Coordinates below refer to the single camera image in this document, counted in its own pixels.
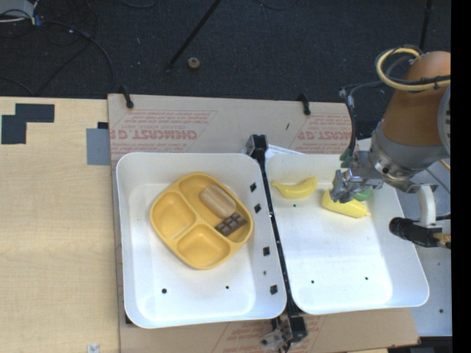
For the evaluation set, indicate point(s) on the white plastic tray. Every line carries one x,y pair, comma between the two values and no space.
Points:
338,263
206,292

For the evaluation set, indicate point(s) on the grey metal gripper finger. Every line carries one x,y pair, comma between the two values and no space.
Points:
347,198
335,194

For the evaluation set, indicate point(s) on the yellow banana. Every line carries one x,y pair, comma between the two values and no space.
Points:
294,189

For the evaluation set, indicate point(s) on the brown doughnut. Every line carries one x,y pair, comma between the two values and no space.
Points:
194,63

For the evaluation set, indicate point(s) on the white paper sheet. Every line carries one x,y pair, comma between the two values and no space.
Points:
283,150

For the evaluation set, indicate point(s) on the yellow corn cob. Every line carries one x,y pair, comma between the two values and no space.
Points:
349,209

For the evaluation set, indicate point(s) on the black cylinder on white bracket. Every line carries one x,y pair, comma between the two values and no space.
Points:
416,232

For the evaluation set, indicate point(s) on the thin black rod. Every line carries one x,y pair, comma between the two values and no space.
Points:
276,234

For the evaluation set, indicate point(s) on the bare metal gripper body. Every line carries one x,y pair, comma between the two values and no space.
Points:
362,182

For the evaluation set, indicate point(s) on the brown chocolate bar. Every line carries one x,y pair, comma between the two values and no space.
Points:
231,224

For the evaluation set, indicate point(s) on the yellow divided plate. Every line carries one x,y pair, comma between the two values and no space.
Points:
171,215

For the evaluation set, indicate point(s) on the tan bread bun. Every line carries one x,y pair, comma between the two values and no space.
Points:
218,200

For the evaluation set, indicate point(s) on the brown cardboard board red print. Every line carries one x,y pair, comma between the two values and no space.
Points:
221,123

